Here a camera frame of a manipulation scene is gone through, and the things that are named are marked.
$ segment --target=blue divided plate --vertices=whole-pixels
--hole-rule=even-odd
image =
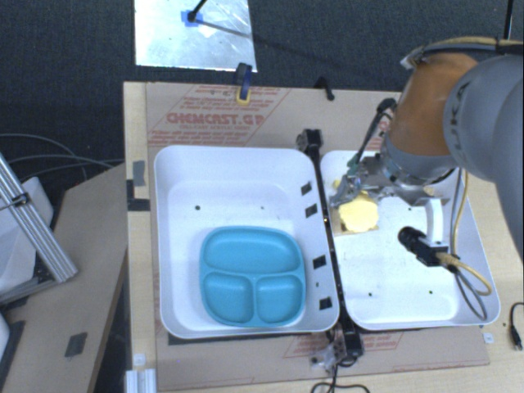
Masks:
[[[218,322],[283,326],[304,309],[304,258],[295,239],[280,230],[217,228],[202,243],[200,288]]]

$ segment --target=white container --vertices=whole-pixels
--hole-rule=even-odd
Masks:
[[[327,198],[335,194],[332,184],[346,173],[346,164],[354,154],[354,151],[331,151],[323,157],[321,170]],[[443,206],[444,216],[448,217],[456,176],[457,172],[433,185],[436,193],[451,200]],[[424,266],[399,243],[397,235],[405,226],[427,232],[424,207],[410,207],[400,198],[391,197],[379,203],[378,214],[378,230],[335,237],[346,308],[360,327],[389,330],[466,326],[492,323],[498,318],[499,298],[469,202],[458,228],[457,252],[462,262],[484,275],[493,287],[490,296],[482,297],[486,321],[469,309],[452,273],[441,267]],[[449,226],[444,227],[444,232],[449,237]],[[472,275],[464,274],[475,288],[484,291],[484,286]],[[473,295],[470,300],[480,312]]]
[[[46,224],[51,222],[52,206],[38,178],[22,184]],[[0,199],[0,208],[5,206]],[[9,209],[0,211],[0,292],[33,277],[36,250]]]
[[[322,207],[306,155],[290,149],[172,146],[158,153],[154,173],[160,315],[169,332],[187,339],[322,332],[337,322]],[[223,226],[275,228],[295,238],[306,281],[305,307],[297,320],[281,327],[235,327],[206,313],[199,254],[207,234]]]

